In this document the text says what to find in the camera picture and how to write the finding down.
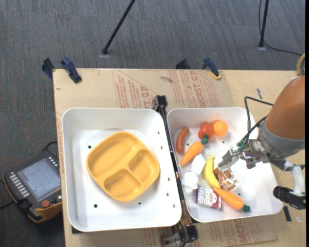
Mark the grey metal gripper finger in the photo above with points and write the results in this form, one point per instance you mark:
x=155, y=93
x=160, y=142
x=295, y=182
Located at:
x=224, y=161
x=233, y=154

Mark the brown cardboard board red print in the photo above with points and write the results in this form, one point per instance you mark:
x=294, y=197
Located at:
x=134, y=89

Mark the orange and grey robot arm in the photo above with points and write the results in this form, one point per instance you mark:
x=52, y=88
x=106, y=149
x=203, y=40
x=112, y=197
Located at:
x=288, y=112

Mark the white plastic tray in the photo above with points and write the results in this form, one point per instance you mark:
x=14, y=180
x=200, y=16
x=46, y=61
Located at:
x=118, y=215
x=257, y=189

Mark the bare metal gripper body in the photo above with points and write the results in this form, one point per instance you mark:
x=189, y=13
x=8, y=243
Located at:
x=255, y=152

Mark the brown and white carton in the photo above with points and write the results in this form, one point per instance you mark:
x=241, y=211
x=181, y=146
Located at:
x=227, y=180

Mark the orange toy carrot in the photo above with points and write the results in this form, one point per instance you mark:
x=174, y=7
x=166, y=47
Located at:
x=229, y=198
x=191, y=151

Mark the white lumpy toy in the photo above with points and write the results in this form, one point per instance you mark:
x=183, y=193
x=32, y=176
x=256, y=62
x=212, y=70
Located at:
x=190, y=180
x=197, y=164

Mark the yellow banana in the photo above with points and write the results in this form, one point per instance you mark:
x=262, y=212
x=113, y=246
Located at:
x=209, y=174

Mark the thin black rod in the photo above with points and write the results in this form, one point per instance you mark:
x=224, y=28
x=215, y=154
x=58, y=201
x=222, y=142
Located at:
x=173, y=161

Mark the orange toy pepper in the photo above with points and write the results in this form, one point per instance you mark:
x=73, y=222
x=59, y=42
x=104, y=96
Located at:
x=205, y=130

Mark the orange toy ball fruit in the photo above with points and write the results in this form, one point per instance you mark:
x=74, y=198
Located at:
x=220, y=128

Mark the purple and white packet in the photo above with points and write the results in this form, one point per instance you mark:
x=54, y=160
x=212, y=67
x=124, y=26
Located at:
x=208, y=197

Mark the orange divided plate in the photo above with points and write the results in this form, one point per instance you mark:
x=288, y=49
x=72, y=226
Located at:
x=113, y=153

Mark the black cylinder on white bracket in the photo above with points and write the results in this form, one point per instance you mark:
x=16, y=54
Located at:
x=289, y=195

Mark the orange toy sausage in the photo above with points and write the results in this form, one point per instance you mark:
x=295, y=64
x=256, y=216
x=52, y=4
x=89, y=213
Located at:
x=181, y=140

